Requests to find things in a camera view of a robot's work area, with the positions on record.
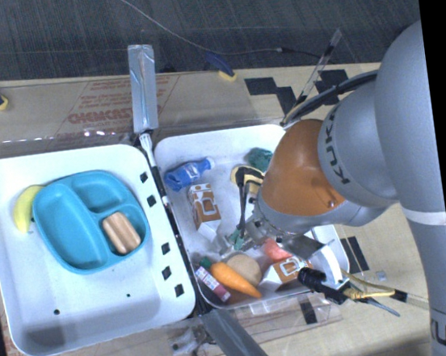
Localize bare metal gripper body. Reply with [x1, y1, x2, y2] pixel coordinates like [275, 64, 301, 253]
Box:
[238, 211, 289, 253]

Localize pink toy food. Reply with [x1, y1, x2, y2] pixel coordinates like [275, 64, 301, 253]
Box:
[261, 235, 294, 265]

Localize tan round bread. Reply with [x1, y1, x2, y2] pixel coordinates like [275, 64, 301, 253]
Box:
[224, 249, 265, 291]

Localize white and brown carton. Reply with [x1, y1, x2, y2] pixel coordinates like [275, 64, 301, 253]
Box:
[186, 181, 226, 245]
[257, 254, 316, 294]

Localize orange carrot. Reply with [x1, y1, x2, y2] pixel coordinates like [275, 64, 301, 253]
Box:
[199, 249, 263, 307]

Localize yellow round object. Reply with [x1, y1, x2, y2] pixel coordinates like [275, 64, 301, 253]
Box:
[228, 161, 269, 198]

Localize green broccoli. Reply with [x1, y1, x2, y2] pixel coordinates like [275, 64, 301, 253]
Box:
[242, 144, 276, 174]

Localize white plastic tray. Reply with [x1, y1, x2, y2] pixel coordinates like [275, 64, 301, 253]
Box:
[151, 115, 354, 317]
[0, 135, 202, 356]

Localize blue plastic bottle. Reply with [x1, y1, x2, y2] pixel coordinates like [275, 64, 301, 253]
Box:
[162, 156, 219, 195]

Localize blue divided plate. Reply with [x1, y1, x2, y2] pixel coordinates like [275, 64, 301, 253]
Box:
[27, 164, 155, 281]

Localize yellow banana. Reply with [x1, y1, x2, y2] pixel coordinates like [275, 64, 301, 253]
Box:
[9, 182, 52, 236]

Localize brown cardboard board red print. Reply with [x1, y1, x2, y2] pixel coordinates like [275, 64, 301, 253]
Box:
[0, 46, 297, 356]

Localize black cylinder on white bracket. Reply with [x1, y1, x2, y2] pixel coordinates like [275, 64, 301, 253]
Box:
[292, 233, 355, 310]

